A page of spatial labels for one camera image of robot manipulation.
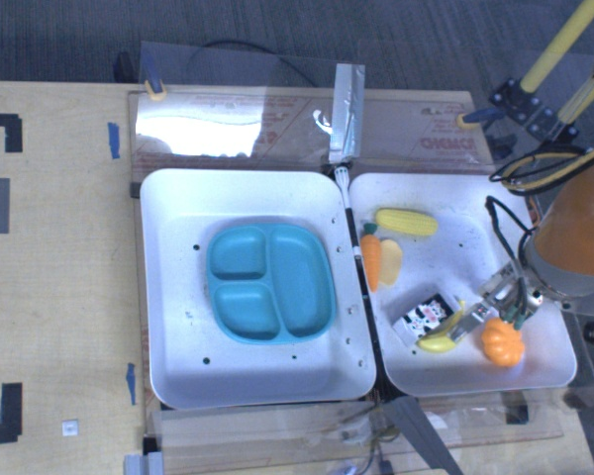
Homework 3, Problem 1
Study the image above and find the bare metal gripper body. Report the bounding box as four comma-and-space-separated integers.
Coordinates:
477, 262, 546, 316

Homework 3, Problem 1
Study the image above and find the orange pumpkin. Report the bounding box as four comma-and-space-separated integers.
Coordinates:
480, 316, 527, 368

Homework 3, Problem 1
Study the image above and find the yellow banana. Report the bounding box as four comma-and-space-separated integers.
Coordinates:
416, 299, 467, 354

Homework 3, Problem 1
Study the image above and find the black and white cow carton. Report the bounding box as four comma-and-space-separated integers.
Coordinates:
391, 291, 462, 348

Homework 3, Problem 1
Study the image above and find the white plastic tray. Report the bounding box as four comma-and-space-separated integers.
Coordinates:
347, 171, 578, 398
139, 167, 378, 411

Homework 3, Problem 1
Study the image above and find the pale yellow crisp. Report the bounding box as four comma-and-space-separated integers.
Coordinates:
378, 237, 404, 287

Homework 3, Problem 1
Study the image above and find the yellow corn cob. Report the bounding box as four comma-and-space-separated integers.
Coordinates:
373, 207, 440, 238

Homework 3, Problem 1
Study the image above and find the orange carrot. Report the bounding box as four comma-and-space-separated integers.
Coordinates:
359, 221, 383, 294

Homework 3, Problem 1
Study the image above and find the brown cardboard board red print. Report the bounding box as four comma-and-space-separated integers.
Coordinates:
128, 88, 566, 445

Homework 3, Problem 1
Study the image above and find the blue divided plate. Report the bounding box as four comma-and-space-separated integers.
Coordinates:
205, 222, 338, 346

